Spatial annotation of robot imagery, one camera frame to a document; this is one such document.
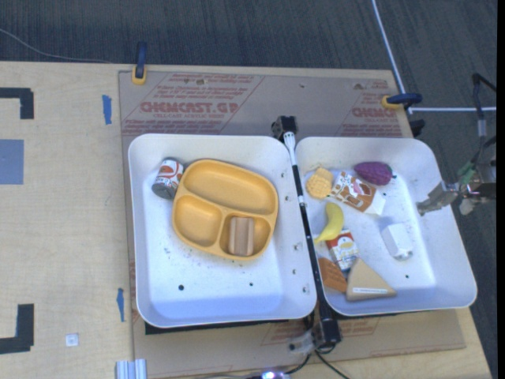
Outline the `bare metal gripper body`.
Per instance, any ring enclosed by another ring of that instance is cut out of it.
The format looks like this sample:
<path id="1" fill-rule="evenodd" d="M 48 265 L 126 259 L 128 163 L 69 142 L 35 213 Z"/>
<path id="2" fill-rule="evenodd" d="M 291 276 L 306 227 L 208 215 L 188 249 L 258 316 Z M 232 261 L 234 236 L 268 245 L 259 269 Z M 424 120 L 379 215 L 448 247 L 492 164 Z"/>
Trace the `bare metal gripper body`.
<path id="1" fill-rule="evenodd" d="M 496 167 L 490 163 L 479 163 L 469 183 L 469 191 L 483 200 L 496 199 Z"/>

